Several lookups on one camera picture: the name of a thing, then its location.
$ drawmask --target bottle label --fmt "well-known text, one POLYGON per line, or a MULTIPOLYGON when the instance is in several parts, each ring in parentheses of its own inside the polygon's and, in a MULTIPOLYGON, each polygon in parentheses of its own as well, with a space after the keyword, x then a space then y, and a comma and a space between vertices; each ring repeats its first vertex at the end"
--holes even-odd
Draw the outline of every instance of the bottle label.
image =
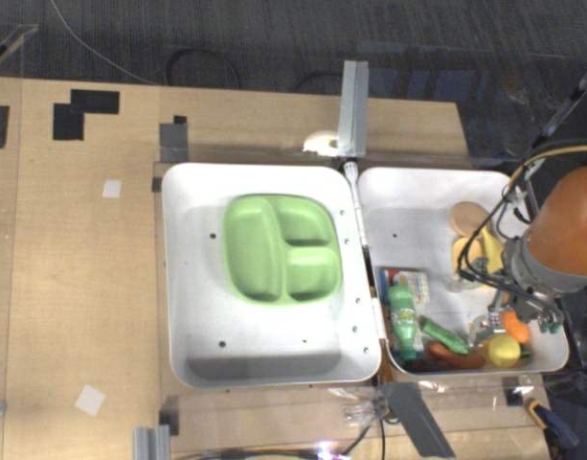
POLYGON ((399 309, 391 312, 393 325, 417 324, 417 315, 412 309, 399 309))

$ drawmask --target white square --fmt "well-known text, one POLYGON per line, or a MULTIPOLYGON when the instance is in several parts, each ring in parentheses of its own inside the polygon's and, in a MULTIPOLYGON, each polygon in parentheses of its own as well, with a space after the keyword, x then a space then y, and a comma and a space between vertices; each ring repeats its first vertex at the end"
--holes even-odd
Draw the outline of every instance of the white square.
POLYGON ((84 385, 76 400, 76 407, 91 416, 97 416, 104 399, 105 395, 102 392, 91 385, 84 385))
POLYGON ((122 180, 106 180, 103 185, 102 197, 121 197, 122 180))

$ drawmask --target wooden table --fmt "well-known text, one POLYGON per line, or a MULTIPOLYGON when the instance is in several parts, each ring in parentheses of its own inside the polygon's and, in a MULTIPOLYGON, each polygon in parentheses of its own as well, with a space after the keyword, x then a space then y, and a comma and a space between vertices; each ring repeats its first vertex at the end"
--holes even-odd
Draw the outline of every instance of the wooden table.
MULTIPOLYGON (((130 459, 134 427, 157 426, 169 373, 151 191, 159 124, 187 116, 192 158, 304 163, 304 138, 337 128, 339 98, 0 79, 0 104, 11 108, 0 149, 0 399, 8 407, 0 458, 130 459), (84 141, 54 141, 53 104, 69 103, 72 88, 119 91, 120 113, 87 114, 84 141), (120 197, 102 196, 106 180, 122 181, 120 197), (95 416, 75 407, 87 384, 104 394, 95 416)), ((368 116, 369 151, 402 165, 469 167, 453 104, 370 100, 368 116)), ((539 377, 529 380, 546 400, 539 377)), ((494 382, 456 380, 448 390, 435 414, 459 458, 548 458, 521 408, 492 403, 494 382), (474 392, 462 401, 458 387, 474 392)), ((250 403, 236 411, 230 417, 261 430, 250 403)), ((211 416, 213 429, 232 427, 218 423, 223 414, 211 416)), ((281 429, 294 420, 283 418, 281 429)), ((387 433, 388 458, 418 458, 401 426, 387 433)), ((376 436, 371 430, 355 458, 379 458, 376 436)))

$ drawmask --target yellow ball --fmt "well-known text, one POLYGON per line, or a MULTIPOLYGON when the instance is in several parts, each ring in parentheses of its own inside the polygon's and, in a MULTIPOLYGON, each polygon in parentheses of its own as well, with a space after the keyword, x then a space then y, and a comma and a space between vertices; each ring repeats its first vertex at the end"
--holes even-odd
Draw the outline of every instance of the yellow ball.
POLYGON ((500 368, 514 366, 521 357, 518 341, 506 333, 493 337, 488 344, 488 358, 500 368))

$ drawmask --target green plate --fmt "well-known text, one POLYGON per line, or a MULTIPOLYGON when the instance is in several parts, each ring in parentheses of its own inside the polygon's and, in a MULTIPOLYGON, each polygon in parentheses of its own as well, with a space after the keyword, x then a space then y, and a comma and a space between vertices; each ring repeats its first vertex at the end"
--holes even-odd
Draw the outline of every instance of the green plate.
POLYGON ((316 301, 342 284, 333 222, 312 199, 240 197, 228 206, 223 228, 227 277, 245 299, 278 305, 316 301))

